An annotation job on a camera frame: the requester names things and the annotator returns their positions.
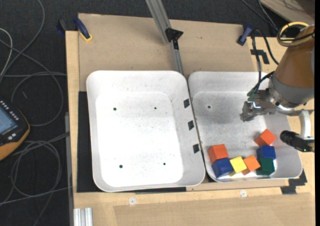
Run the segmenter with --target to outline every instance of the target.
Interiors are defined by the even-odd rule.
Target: cable
[[[57,141],[58,139],[62,139],[62,136],[66,136],[67,133],[65,134],[62,134],[59,138],[54,138],[52,139],[51,141]],[[37,223],[39,222],[40,218],[42,217],[45,209],[47,208],[51,198],[52,198],[52,195],[53,195],[53,192],[54,192],[54,189],[58,186],[60,180],[61,180],[61,177],[62,177],[62,163],[61,163],[61,159],[60,159],[60,156],[59,156],[59,152],[58,150],[50,143],[50,141],[46,142],[46,141],[25,141],[24,143],[27,143],[27,146],[24,150],[20,151],[19,153],[15,153],[15,155],[19,154],[19,157],[18,159],[14,162],[13,166],[12,166],[12,169],[11,169],[11,173],[10,173],[10,179],[11,179],[11,184],[12,184],[12,188],[7,196],[7,198],[0,203],[0,206],[3,205],[3,204],[6,204],[6,203],[9,203],[10,201],[8,201],[8,199],[11,197],[13,191],[15,190],[16,192],[20,193],[22,196],[25,196],[25,197],[38,197],[38,196],[42,196],[42,195],[45,195],[45,194],[50,194],[45,205],[43,206],[41,212],[39,213],[38,215],[38,218],[36,220],[36,222],[34,223],[33,226],[37,225]],[[28,154],[30,151],[32,151],[34,148],[39,148],[39,147],[45,147],[46,149],[48,149],[51,153],[53,153],[57,159],[57,174],[56,174],[56,178],[55,178],[55,181],[54,181],[54,184],[52,186],[52,188],[50,188],[48,191],[44,192],[44,193],[40,193],[40,194],[29,194],[29,193],[26,193],[24,191],[22,191],[16,184],[16,181],[17,181],[17,177],[18,177],[18,172],[19,172],[19,166],[20,166],[20,163],[21,163],[21,160],[22,158]]]
[[[44,27],[44,24],[45,24],[45,18],[46,18],[46,13],[45,13],[45,8],[42,4],[42,2],[40,0],[36,0],[37,3],[40,5],[41,7],[41,12],[42,12],[42,20],[41,20],[41,25],[39,27],[39,30],[37,31],[36,35],[32,38],[32,40],[21,50],[21,51],[18,51],[18,55],[10,62],[10,64],[8,64],[8,66],[6,67],[6,69],[4,70],[4,72],[1,74],[0,76],[0,84],[4,78],[4,75],[5,73],[7,72],[7,70],[10,68],[10,66],[17,60],[17,58],[20,57],[20,55],[27,49],[31,46],[32,43],[34,43],[34,41],[37,39],[37,37],[39,36],[40,32],[42,31],[43,27]],[[3,43],[4,45],[6,45],[7,47],[9,48],[12,48],[12,46],[9,46],[8,44],[6,44],[3,40],[0,39],[0,42]]]
[[[259,29],[256,29],[256,32],[260,33],[261,36],[263,37],[265,45],[268,49],[269,55],[270,55],[271,59],[273,60],[273,62],[276,63],[277,65],[279,65],[279,62],[276,60],[276,58],[274,57],[274,55],[271,51],[271,48],[270,48],[270,45],[269,45],[269,42],[268,42],[266,36]]]
[[[272,71],[272,72],[268,73],[267,75],[265,75],[264,77],[262,77],[262,78],[257,82],[257,84],[253,87],[253,89],[257,89],[257,90],[258,90],[260,84],[261,84],[265,79],[270,78],[273,74],[274,74],[274,71]]]
[[[40,0],[36,0],[37,3],[39,4],[40,8],[41,8],[41,13],[42,13],[42,19],[41,19],[41,24],[40,27],[38,29],[38,31],[36,32],[35,36],[31,39],[31,41],[22,49],[22,50],[17,50],[13,47],[13,41],[11,36],[9,35],[9,33],[3,29],[1,29],[2,31],[4,31],[10,38],[10,44],[7,44],[6,42],[4,42],[3,40],[0,39],[0,43],[2,43],[3,45],[5,45],[6,47],[8,47],[10,49],[10,55],[9,58],[0,74],[0,84],[2,83],[2,80],[4,79],[4,77],[24,77],[24,79],[22,79],[20,81],[20,83],[15,87],[12,97],[11,97],[11,102],[13,103],[13,99],[14,99],[14,95],[17,91],[17,89],[19,88],[19,86],[21,86],[22,83],[24,83],[26,80],[32,78],[32,77],[37,77],[37,76],[51,76],[55,83],[58,86],[59,92],[60,92],[60,97],[61,97],[61,105],[60,105],[60,109],[58,110],[58,113],[55,115],[55,117],[46,122],[46,123],[42,123],[42,124],[30,124],[33,127],[40,127],[40,126],[45,126],[48,125],[50,123],[52,123],[54,120],[56,120],[58,118],[58,116],[60,115],[60,113],[62,112],[63,106],[64,106],[64,94],[62,91],[62,88],[58,82],[58,80],[56,79],[55,76],[62,76],[65,74],[62,73],[57,73],[57,72],[51,72],[46,66],[44,66],[42,63],[40,63],[39,61],[37,61],[36,59],[33,59],[32,57],[28,56],[27,54],[25,54],[25,51],[34,43],[34,41],[37,39],[37,37],[39,36],[40,32],[42,31],[43,27],[44,27],[44,23],[45,23],[45,18],[46,18],[46,14],[45,14],[45,9],[44,6],[42,4],[42,2]],[[17,55],[10,61],[11,56],[12,56],[12,52],[15,51],[17,52]],[[31,75],[11,75],[11,76],[7,76],[6,72],[8,71],[8,69],[14,64],[14,62],[19,58],[24,56],[27,59],[33,61],[34,63],[36,63],[37,65],[39,65],[40,67],[42,67],[45,72],[38,72],[35,74],[31,74]],[[4,201],[0,202],[0,206],[9,202],[13,202],[13,201],[17,201],[17,200],[13,200],[13,201],[8,201],[10,199],[10,197],[12,196],[13,192],[16,191],[19,194],[21,194],[22,196],[24,196],[25,198],[31,198],[31,197],[38,197],[38,196],[43,196],[43,195],[47,195],[49,194],[49,197],[47,199],[47,201],[45,202],[42,210],[40,213],[38,213],[38,217],[37,220],[34,223],[34,226],[38,224],[40,218],[42,217],[44,211],[46,210],[52,195],[54,192],[59,191],[59,190],[55,190],[56,187],[58,186],[61,177],[62,177],[62,163],[61,163],[61,159],[59,156],[59,152],[58,150],[51,144],[51,142],[63,139],[65,137],[67,137],[68,133],[62,134],[48,142],[45,141],[24,141],[24,143],[27,144],[27,146],[25,147],[24,150],[16,152],[14,154],[11,154],[11,157],[18,155],[17,160],[14,162],[13,167],[11,168],[11,172],[10,172],[10,179],[11,179],[11,184],[12,184],[12,188],[9,191],[8,196],[5,198]],[[44,193],[40,193],[40,194],[29,194],[26,193],[24,191],[22,191],[18,186],[17,186],[17,177],[18,177],[18,172],[19,172],[19,166],[21,164],[21,160],[22,158],[28,154],[30,151],[34,150],[35,148],[39,148],[39,147],[45,147],[48,151],[50,151],[57,159],[57,175],[54,181],[54,184],[52,186],[52,188],[50,188],[48,191],[44,192]]]
[[[256,29],[253,30],[252,34],[251,34],[252,47],[253,47],[255,58],[256,58],[256,62],[257,62],[256,66],[257,66],[257,69],[258,69],[258,86],[254,90],[254,93],[257,93],[257,91],[259,89],[259,86],[260,86],[261,77],[262,77],[261,61],[260,61],[259,54],[258,54],[257,47],[256,47],[256,31],[257,31]]]
[[[42,21],[41,21],[41,25],[40,25],[40,28],[39,28],[38,32],[37,32],[36,35],[33,37],[33,39],[26,45],[26,47],[24,47],[21,51],[19,51],[19,50],[13,48],[12,45],[8,45],[7,43],[5,43],[3,40],[0,39],[0,42],[1,42],[2,44],[4,44],[4,45],[7,46],[9,49],[11,49],[11,50],[13,50],[13,51],[15,51],[15,52],[18,53],[18,55],[10,62],[10,64],[8,64],[6,68],[4,68],[3,73],[0,75],[0,84],[1,84],[1,82],[2,82],[2,80],[3,80],[3,78],[4,78],[4,75],[5,75],[5,73],[7,72],[8,68],[9,68],[9,67],[16,61],[16,59],[19,58],[21,55],[23,55],[24,57],[26,57],[26,58],[28,58],[29,60],[33,61],[34,63],[38,64],[38,65],[41,66],[42,68],[44,68],[44,69],[53,77],[53,80],[54,80],[55,83],[57,84],[58,89],[59,89],[59,92],[60,92],[60,108],[59,108],[57,114],[53,117],[53,119],[49,120],[48,122],[41,123],[41,124],[32,124],[32,123],[30,124],[30,126],[33,126],[33,127],[42,127],[42,126],[51,124],[53,121],[55,121],[55,120],[59,117],[59,115],[61,114],[61,112],[62,112],[62,110],[63,110],[63,107],[64,107],[64,95],[63,95],[63,91],[62,91],[62,88],[61,88],[59,82],[57,81],[57,79],[55,78],[55,76],[51,73],[51,71],[50,71],[47,67],[45,67],[42,63],[40,63],[39,61],[33,59],[32,57],[30,57],[30,56],[28,56],[28,55],[26,55],[26,54],[24,53],[24,51],[25,51],[25,50],[35,41],[35,39],[38,37],[38,35],[40,34],[40,32],[41,32],[41,30],[42,30],[42,28],[43,28],[43,26],[44,26],[44,21],[45,21],[45,9],[44,9],[43,4],[41,3],[40,0],[36,0],[36,1],[39,3],[39,5],[40,5],[40,7],[41,7],[41,11],[42,11]],[[14,90],[14,92],[13,92],[13,95],[12,95],[12,97],[11,97],[11,102],[12,102],[12,103],[14,103],[14,102],[13,102],[13,97],[14,97],[14,94],[15,94],[17,88],[18,88],[23,82],[25,82],[27,79],[29,79],[30,77],[32,77],[32,76],[34,76],[34,75],[27,76],[24,80],[22,80],[22,81],[18,84],[18,86],[15,88],[15,90]]]
[[[263,12],[263,14],[266,16],[267,20],[270,21],[270,23],[272,24],[272,26],[274,26],[274,29],[278,29],[277,26],[275,25],[275,23],[273,22],[272,18],[267,14],[266,10],[263,8],[261,1],[257,0],[258,4]]]
[[[13,46],[13,41],[12,41],[11,35],[10,35],[5,29],[3,29],[3,28],[0,28],[0,30],[3,31],[3,32],[5,32],[6,35],[8,35],[8,37],[9,37],[9,39],[10,39],[10,46],[12,47],[12,46]],[[12,49],[10,49],[9,56],[8,56],[8,58],[7,58],[7,60],[6,60],[6,63],[5,63],[5,65],[4,65],[1,73],[0,73],[0,76],[3,74],[4,70],[6,69],[6,67],[7,67],[7,65],[8,65],[8,63],[9,63],[9,61],[10,61],[11,55],[12,55]]]
[[[266,20],[264,17],[262,17],[254,8],[252,8],[245,0],[241,0],[250,10],[252,10],[257,16],[259,16],[262,20],[264,20],[268,25],[270,25],[270,22]],[[277,27],[274,25],[271,25],[272,28],[274,28],[277,32],[279,31]]]
[[[53,143],[53,142],[56,142],[56,141],[58,141],[58,140],[62,140],[62,139],[64,139],[64,138],[68,137],[68,136],[69,136],[69,132],[66,132],[66,133],[63,133],[63,134],[61,134],[61,135],[59,135],[59,136],[57,136],[57,137],[55,137],[55,138],[53,138],[53,139],[51,139],[51,140],[49,140],[49,141],[47,141],[47,142],[48,142],[48,143]],[[45,145],[45,144],[44,144],[44,142],[42,141],[42,144],[38,144],[38,145],[35,146],[35,147],[27,148],[27,149],[24,149],[24,150],[22,150],[22,151],[17,151],[17,152],[15,152],[15,153],[12,153],[10,156],[19,155],[19,154],[21,154],[21,153],[24,153],[26,150],[27,150],[27,151],[31,151],[31,150],[33,150],[33,149],[42,147],[43,145]]]
[[[303,44],[303,43],[308,42],[309,40],[315,38],[315,30],[313,30],[313,32],[310,34],[304,35],[299,38],[292,38],[292,39],[291,38],[289,38],[289,39],[288,38],[286,38],[286,39],[281,38],[281,36],[285,30],[287,30],[288,28],[293,28],[293,27],[299,28],[301,30],[306,27],[309,27],[309,25],[304,22],[291,22],[291,23],[284,25],[280,29],[278,35],[276,36],[276,39],[281,46],[285,46],[285,47],[297,46],[297,45]]]

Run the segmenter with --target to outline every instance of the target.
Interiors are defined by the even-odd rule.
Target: orange block
[[[272,132],[270,132],[268,129],[264,130],[262,134],[258,138],[256,138],[254,141],[256,144],[261,147],[262,145],[271,145],[277,137],[274,136]]]
[[[254,170],[257,170],[258,168],[261,167],[259,164],[258,160],[254,155],[246,157],[244,160],[245,165],[247,166],[247,169],[243,170],[242,173],[243,175],[246,175]]]
[[[224,144],[214,145],[208,150],[211,163],[214,163],[218,159],[228,158],[228,152]]]

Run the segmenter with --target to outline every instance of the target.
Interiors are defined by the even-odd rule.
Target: black cable
[[[0,39],[0,43],[2,43],[3,45],[7,46],[11,51],[15,51],[17,52],[17,55],[9,62],[8,61],[8,64],[6,64],[6,66],[4,67],[1,75],[0,75],[0,84],[2,83],[2,80],[4,79],[4,77],[7,77],[6,76],[6,72],[8,71],[8,69],[14,64],[14,62],[21,56],[23,55],[24,57],[28,58],[29,60],[33,61],[34,63],[36,63],[37,65],[41,66],[46,72],[38,72],[38,73],[35,73],[35,74],[32,74],[32,75],[24,75],[24,79],[22,79],[20,81],[20,83],[16,86],[16,88],[14,89],[13,91],[13,94],[12,94],[12,97],[11,97],[11,101],[13,102],[13,98],[14,98],[14,94],[16,92],[16,90],[19,88],[19,86],[25,82],[27,79],[30,79],[32,77],[35,77],[35,76],[47,76],[47,75],[50,75],[52,76],[52,78],[54,79],[54,81],[56,82],[57,86],[58,86],[58,89],[59,89],[59,92],[60,92],[60,96],[61,96],[61,106],[60,106],[60,109],[57,113],[57,115],[50,121],[46,122],[46,123],[43,123],[43,124],[30,124],[31,126],[33,127],[40,127],[40,126],[45,126],[45,125],[48,125],[50,123],[52,123],[54,120],[56,120],[58,118],[58,116],[60,115],[62,109],[63,109],[63,106],[64,106],[64,94],[63,94],[63,91],[62,91],[62,88],[58,82],[58,80],[56,79],[55,75],[62,75],[61,73],[57,73],[57,72],[51,72],[46,66],[44,66],[42,63],[40,63],[39,61],[33,59],[32,57],[26,55],[24,52],[34,43],[34,41],[37,39],[37,37],[39,36],[40,32],[42,31],[43,29],[43,26],[44,26],[44,23],[45,23],[45,17],[46,17],[46,14],[45,14],[45,9],[43,7],[43,4],[41,3],[40,0],[36,0],[37,3],[40,5],[41,7],[41,12],[42,12],[42,20],[41,20],[41,24],[40,24],[40,27],[37,31],[37,33],[35,34],[35,36],[32,38],[32,40],[22,49],[22,50],[17,50],[15,48],[12,47],[12,45],[8,45],[7,43],[5,43],[3,40]],[[17,75],[17,76],[8,76],[8,77],[21,77],[21,75]],[[57,141],[59,139],[63,139],[64,137],[66,137],[68,135],[68,133],[66,134],[63,134],[61,136],[58,136],[54,139],[52,139],[51,141],[49,142],[45,142],[45,141],[25,141],[24,143],[27,143],[27,146],[24,150],[20,151],[20,152],[16,152],[15,154],[11,154],[12,156],[14,155],[18,155],[18,158],[17,160],[15,161],[15,163],[13,164],[13,167],[11,169],[11,173],[10,173],[10,179],[11,179],[11,184],[12,184],[12,188],[11,190],[9,191],[9,194],[8,196],[6,197],[6,199],[0,203],[0,206],[3,205],[3,204],[6,204],[6,203],[9,203],[9,202],[13,202],[13,201],[17,201],[17,200],[13,200],[13,201],[8,201],[10,199],[10,197],[12,196],[13,192],[16,191],[18,193],[20,193],[21,195],[27,197],[27,198],[31,198],[31,197],[37,197],[37,196],[43,196],[43,195],[47,195],[49,194],[49,197],[47,199],[47,201],[45,202],[42,210],[40,213],[38,213],[38,217],[37,217],[37,220],[35,221],[34,225],[37,225],[39,220],[41,219],[44,211],[46,210],[51,198],[52,198],[52,195],[54,192],[58,191],[58,190],[55,190],[56,187],[58,186],[60,180],[61,180],[61,177],[62,177],[62,164],[61,164],[61,159],[60,159],[60,156],[59,156],[59,152],[58,150],[50,143],[50,142],[54,142],[54,141]],[[44,193],[41,193],[41,194],[29,194],[29,193],[25,193],[23,192],[21,189],[18,188],[18,186],[16,185],[16,180],[17,180],[17,177],[18,177],[18,172],[19,172],[19,166],[20,166],[20,163],[21,163],[21,160],[22,158],[28,154],[30,151],[33,151],[35,148],[39,148],[39,147],[45,147],[47,148],[50,152],[52,152],[56,159],[57,159],[57,166],[58,166],[58,169],[57,169],[57,175],[56,175],[56,179],[55,179],[55,182],[53,184],[53,187],[49,190],[49,191],[46,191]]]
[[[36,152],[33,150],[32,151],[32,158],[33,158],[33,162],[34,162],[34,182],[36,182],[36,179],[38,178],[38,163],[37,163],[37,157],[36,157]],[[33,185],[33,191],[34,194],[36,193],[36,184]],[[37,214],[37,218],[40,218],[40,212],[38,209],[38,204],[37,204],[37,200],[34,198],[33,199],[33,203],[34,203],[34,207],[35,207],[35,211]]]
[[[46,18],[46,13],[45,13],[45,8],[42,4],[42,2],[40,0],[36,0],[37,3],[40,5],[41,7],[41,12],[42,12],[42,20],[41,20],[41,24],[39,27],[39,30],[37,31],[36,35],[32,38],[32,40],[21,50],[18,52],[18,55],[16,55],[16,57],[7,65],[7,67],[5,68],[5,70],[3,71],[2,75],[0,76],[0,84],[4,78],[4,75],[6,74],[7,70],[10,68],[10,66],[20,57],[20,55],[31,46],[32,43],[34,43],[34,41],[37,39],[37,37],[39,36],[40,32],[42,31],[44,24],[45,24],[45,18]],[[0,39],[0,42],[3,43],[4,45],[6,45],[7,47],[9,47],[10,49],[12,48],[10,45],[6,44],[3,40]]]
[[[264,77],[262,77],[257,84],[253,87],[253,90],[258,90],[260,87],[260,84],[267,78],[270,78],[272,75],[274,74],[274,71],[268,73],[267,75],[265,75]]]
[[[0,40],[0,42],[2,42],[4,45],[10,47],[10,45],[4,43],[2,40]],[[59,89],[59,92],[60,92],[60,98],[61,98],[60,108],[59,108],[57,114],[55,115],[55,117],[54,117],[53,119],[49,120],[48,122],[45,122],[45,123],[42,123],[42,124],[30,124],[30,125],[33,126],[33,127],[41,127],[41,126],[45,126],[45,125],[51,124],[53,121],[55,121],[55,120],[59,117],[59,115],[61,114],[61,112],[62,112],[62,110],[63,110],[63,108],[64,108],[64,94],[63,94],[61,85],[59,84],[59,82],[58,82],[58,80],[56,79],[56,77],[54,76],[54,74],[53,74],[45,65],[43,65],[43,64],[40,63],[39,61],[35,60],[34,58],[28,56],[27,54],[18,51],[17,49],[15,49],[15,48],[13,48],[13,47],[10,47],[10,48],[11,48],[13,51],[18,52],[20,55],[23,55],[24,57],[28,58],[29,60],[35,62],[36,64],[38,64],[39,66],[41,66],[42,68],[44,68],[44,69],[52,76],[53,80],[56,82],[56,84],[57,84],[57,86],[58,86],[58,89]],[[14,93],[16,92],[16,89],[17,89],[24,81],[26,81],[26,80],[29,79],[30,77],[36,76],[37,74],[40,74],[40,75],[41,75],[42,73],[43,73],[43,72],[39,72],[39,73],[35,73],[35,74],[32,74],[32,75],[27,76],[24,80],[22,80],[22,81],[18,84],[18,86],[17,86],[17,87],[15,88],[15,90],[14,90]]]
[[[259,86],[260,86],[260,82],[261,82],[261,77],[262,77],[262,69],[261,69],[261,61],[260,61],[260,57],[257,51],[257,47],[256,47],[256,29],[254,29],[251,33],[251,38],[252,38],[252,47],[253,47],[253,51],[255,54],[255,59],[257,61],[257,69],[258,69],[258,85],[254,90],[254,93],[257,93]]]
[[[262,20],[264,20],[268,25],[270,25],[270,22],[266,20],[264,17],[262,17],[254,8],[252,8],[245,0],[241,0],[250,10],[252,10],[257,16],[259,16]],[[277,27],[274,25],[271,25],[272,28],[274,28],[277,32],[279,31]]]
[[[275,62],[277,65],[279,65],[279,62],[276,60],[276,58],[274,57],[274,55],[273,55],[273,53],[271,51],[271,48],[270,48],[270,45],[269,45],[269,42],[268,42],[266,36],[259,29],[256,29],[256,32],[260,33],[261,36],[263,37],[265,45],[266,45],[266,47],[268,49],[269,55],[270,55],[271,59],[273,60],[273,62]]]
[[[54,138],[51,140],[51,142],[53,142],[54,140],[58,140],[58,139],[62,139],[61,136],[59,138]],[[59,152],[58,150],[50,143],[50,141],[25,141],[24,143],[27,143],[27,147],[20,151],[19,153],[16,153],[15,155],[19,154],[19,157],[18,159],[14,162],[13,166],[12,166],[12,169],[11,169],[11,173],[10,173],[10,179],[11,179],[11,184],[12,184],[12,188],[9,192],[9,195],[7,196],[7,198],[0,203],[0,206],[3,205],[3,204],[6,204],[8,203],[8,199],[11,197],[13,191],[15,190],[16,192],[20,193],[21,195],[25,196],[25,197],[38,197],[38,196],[42,196],[42,195],[45,195],[45,194],[49,194],[49,197],[47,199],[47,201],[45,202],[45,205],[43,206],[41,212],[39,213],[38,215],[38,218],[36,220],[36,222],[34,223],[33,226],[37,225],[37,223],[39,222],[40,218],[42,217],[45,209],[47,208],[51,198],[52,198],[52,195],[54,193],[54,189],[58,186],[60,180],[61,180],[61,177],[62,177],[62,163],[61,163],[61,159],[60,159],[60,156],[59,156]],[[50,188],[48,191],[44,192],[44,193],[40,193],[40,194],[29,194],[29,193],[26,193],[24,191],[22,191],[20,188],[18,188],[17,184],[16,184],[16,181],[17,181],[17,177],[18,177],[18,172],[19,172],[19,166],[20,166],[20,163],[21,163],[21,160],[22,158],[28,154],[30,151],[33,151],[34,148],[38,148],[38,147],[45,147],[47,148],[51,153],[53,153],[55,155],[55,157],[57,158],[57,174],[56,174],[56,178],[55,178],[55,182],[52,186],[52,188]]]
[[[261,4],[261,1],[260,0],[257,0],[258,1],[258,4],[262,10],[262,13],[266,16],[267,20],[274,26],[274,29],[277,29],[277,26],[275,25],[275,23],[273,22],[272,18],[267,14],[266,10],[263,8],[262,4]]]

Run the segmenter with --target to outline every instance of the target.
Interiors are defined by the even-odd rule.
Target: blue block
[[[269,145],[262,145],[260,148],[256,150],[257,158],[276,158],[276,150],[275,147]]]
[[[212,164],[211,167],[217,178],[221,176],[225,176],[234,170],[230,163],[229,158],[218,159]]]

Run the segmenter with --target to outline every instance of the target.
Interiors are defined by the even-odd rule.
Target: toy block
[[[260,168],[256,170],[257,175],[270,175],[275,171],[274,160],[272,158],[259,158]]]
[[[229,173],[230,176],[247,169],[247,166],[241,156],[230,159],[230,163],[233,167],[233,171]]]
[[[256,150],[257,158],[276,158],[276,150],[273,146],[262,145],[260,148]]]
[[[214,163],[218,159],[228,158],[228,152],[224,144],[214,145],[208,150],[211,163]]]
[[[276,138],[277,137],[274,136],[274,134],[272,132],[270,132],[268,129],[266,129],[254,141],[256,144],[258,144],[258,146],[271,145],[275,141]]]
[[[258,168],[261,167],[261,165],[259,164],[258,160],[256,159],[256,157],[254,155],[250,155],[248,157],[246,157],[245,159],[243,159],[245,165],[247,166],[247,169],[245,169],[244,171],[242,171],[243,175],[246,175],[254,170],[257,170]]]
[[[217,178],[228,175],[233,171],[229,158],[218,159],[211,165],[211,167]]]

